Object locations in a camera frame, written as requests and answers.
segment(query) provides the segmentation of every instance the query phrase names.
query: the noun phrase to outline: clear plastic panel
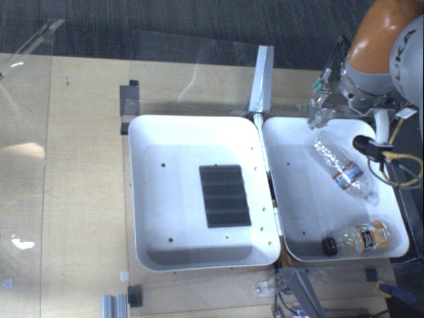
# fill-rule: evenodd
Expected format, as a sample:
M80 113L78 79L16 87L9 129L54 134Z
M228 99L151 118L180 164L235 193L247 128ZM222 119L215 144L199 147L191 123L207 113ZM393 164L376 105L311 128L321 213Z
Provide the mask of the clear plastic panel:
M0 316L40 315L51 55L62 22L31 21L33 36L11 25L28 42L0 54Z
M134 31L140 114L243 115L258 46Z

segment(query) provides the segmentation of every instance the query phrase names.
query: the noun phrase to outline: gray carpet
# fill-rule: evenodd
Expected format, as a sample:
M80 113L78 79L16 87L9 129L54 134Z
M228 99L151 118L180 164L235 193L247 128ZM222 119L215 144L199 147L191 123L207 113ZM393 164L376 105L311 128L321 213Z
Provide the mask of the gray carpet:
M225 46L240 42L273 44L276 67L321 69L336 37L344 33L352 39L372 2L0 0L0 51L16 50L42 19L65 18L65 25L56 35L56 55L152 59L152 48L146 53L140 37L143 31L150 31L222 40L214 45L223 53L217 62L213 61L216 63L237 64L235 55ZM242 50L247 59L241 64L251 64L250 47ZM175 53L167 56L166 51L157 55L153 59L195 60L195 55L179 58Z

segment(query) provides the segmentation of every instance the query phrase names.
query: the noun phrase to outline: bottle cap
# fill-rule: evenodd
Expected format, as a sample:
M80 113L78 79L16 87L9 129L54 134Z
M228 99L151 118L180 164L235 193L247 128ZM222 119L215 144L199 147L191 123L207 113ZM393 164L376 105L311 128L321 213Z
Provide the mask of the bottle cap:
M337 254L337 245L333 237L323 239L323 250L327 256L335 256Z

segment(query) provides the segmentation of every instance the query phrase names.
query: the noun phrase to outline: black clamp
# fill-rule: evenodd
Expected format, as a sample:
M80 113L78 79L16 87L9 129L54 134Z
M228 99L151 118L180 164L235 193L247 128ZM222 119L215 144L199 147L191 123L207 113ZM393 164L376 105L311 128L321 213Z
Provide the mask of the black clamp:
M364 135L356 136L353 139L352 145L357 151L367 156L368 159L379 163L384 162L385 157L383 152L391 152L393 150L393 145L379 144L370 137Z
M121 114L121 135L128 135L130 121L140 115L140 87L137 80L130 80L129 85L119 86Z

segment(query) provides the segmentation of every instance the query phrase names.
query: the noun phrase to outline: water bottle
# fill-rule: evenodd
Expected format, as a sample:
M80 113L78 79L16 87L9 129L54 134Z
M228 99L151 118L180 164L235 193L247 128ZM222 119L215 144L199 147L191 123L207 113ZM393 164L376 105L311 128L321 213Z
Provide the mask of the water bottle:
M359 255L386 248L389 244L388 224L381 220L357 226L345 227L324 238L322 245L327 256Z
M307 142L306 150L347 194L363 198L368 203L378 200L372 191L372 180L335 144L328 132L322 131Z

